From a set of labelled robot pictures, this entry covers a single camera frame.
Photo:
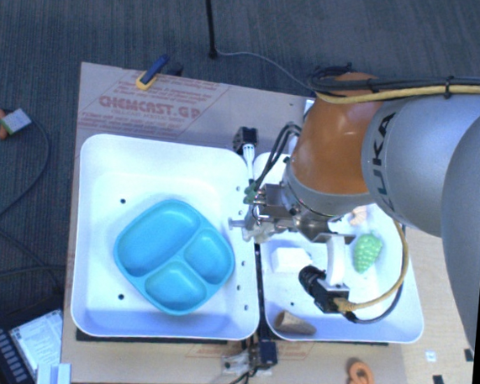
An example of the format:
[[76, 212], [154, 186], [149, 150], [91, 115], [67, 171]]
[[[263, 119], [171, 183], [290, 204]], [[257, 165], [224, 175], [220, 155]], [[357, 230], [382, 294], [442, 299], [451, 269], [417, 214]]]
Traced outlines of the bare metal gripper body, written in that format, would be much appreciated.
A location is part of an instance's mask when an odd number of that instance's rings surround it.
[[355, 235], [334, 231], [335, 221], [342, 217], [317, 213], [298, 200], [292, 191], [282, 185], [265, 184], [252, 201], [251, 220], [256, 227], [272, 227], [277, 234], [286, 231], [299, 232], [309, 242], [326, 243], [333, 236], [340, 236], [346, 244]]

